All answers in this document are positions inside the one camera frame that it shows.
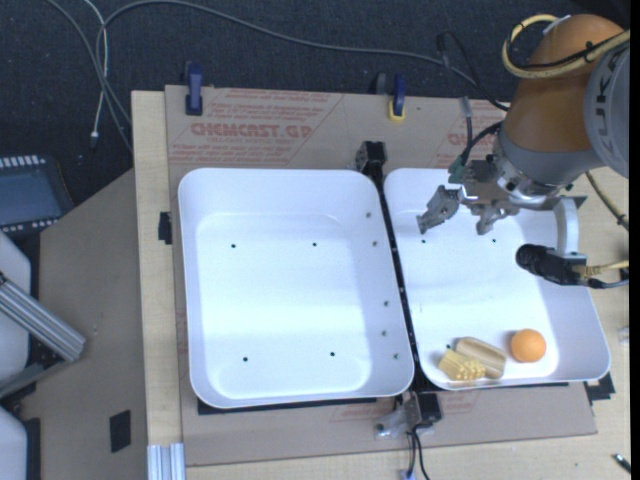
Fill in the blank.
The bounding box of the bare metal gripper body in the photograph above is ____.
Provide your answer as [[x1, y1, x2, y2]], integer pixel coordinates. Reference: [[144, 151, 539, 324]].
[[458, 156, 561, 217]]

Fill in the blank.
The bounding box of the white plastic tray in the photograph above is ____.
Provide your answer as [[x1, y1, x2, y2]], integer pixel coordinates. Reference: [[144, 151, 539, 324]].
[[382, 167, 612, 392], [177, 167, 416, 410]]

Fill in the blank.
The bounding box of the thin black rod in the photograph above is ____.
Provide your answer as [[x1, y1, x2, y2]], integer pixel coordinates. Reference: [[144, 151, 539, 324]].
[[367, 160, 427, 394]]

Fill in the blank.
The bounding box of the orange ball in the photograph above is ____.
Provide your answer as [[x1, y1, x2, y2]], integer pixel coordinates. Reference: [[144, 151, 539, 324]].
[[510, 328, 547, 364]]

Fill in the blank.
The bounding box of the tan bread roll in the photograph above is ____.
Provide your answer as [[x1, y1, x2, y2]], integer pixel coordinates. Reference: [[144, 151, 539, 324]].
[[451, 336, 507, 380]]

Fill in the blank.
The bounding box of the yellow ridged block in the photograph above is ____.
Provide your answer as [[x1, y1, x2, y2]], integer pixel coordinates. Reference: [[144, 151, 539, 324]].
[[438, 350, 486, 382]]

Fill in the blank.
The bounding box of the brown cardboard board red print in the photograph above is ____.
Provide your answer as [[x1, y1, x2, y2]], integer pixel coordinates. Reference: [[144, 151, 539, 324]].
[[164, 84, 599, 467]]

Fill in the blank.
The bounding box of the black cylinder on white bracket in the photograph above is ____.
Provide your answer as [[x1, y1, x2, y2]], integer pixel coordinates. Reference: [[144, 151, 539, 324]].
[[515, 195, 589, 287]]

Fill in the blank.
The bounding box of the black block with thin wires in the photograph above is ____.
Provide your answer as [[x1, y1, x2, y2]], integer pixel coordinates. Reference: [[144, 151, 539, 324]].
[[354, 140, 387, 175], [402, 391, 444, 427]]

